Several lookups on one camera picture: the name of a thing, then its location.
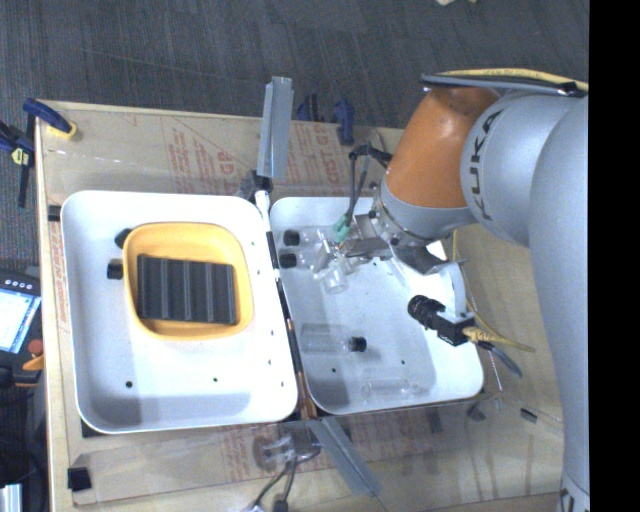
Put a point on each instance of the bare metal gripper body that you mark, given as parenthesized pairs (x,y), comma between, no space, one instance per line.
(370,246)

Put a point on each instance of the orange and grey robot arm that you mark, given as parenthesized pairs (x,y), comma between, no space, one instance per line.
(505,165)

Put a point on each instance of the white plastic tray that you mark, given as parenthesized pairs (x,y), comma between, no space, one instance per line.
(165,380)
(380,320)

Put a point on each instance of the clear plastic bottle black cap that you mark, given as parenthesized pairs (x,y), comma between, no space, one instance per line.
(292,237)
(114,270)
(288,260)
(121,238)
(325,340)

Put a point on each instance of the thin black and white rod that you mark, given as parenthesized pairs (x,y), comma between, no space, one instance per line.
(282,295)

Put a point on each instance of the yellow bowl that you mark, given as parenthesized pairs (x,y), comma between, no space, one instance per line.
(187,237)

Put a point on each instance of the black ribbed block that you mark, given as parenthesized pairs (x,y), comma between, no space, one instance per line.
(185,290)

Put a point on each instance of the brown cardboard board red print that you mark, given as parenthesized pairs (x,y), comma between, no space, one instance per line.
(150,145)

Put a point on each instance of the black cylinder on white bracket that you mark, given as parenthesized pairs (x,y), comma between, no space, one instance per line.
(436,314)

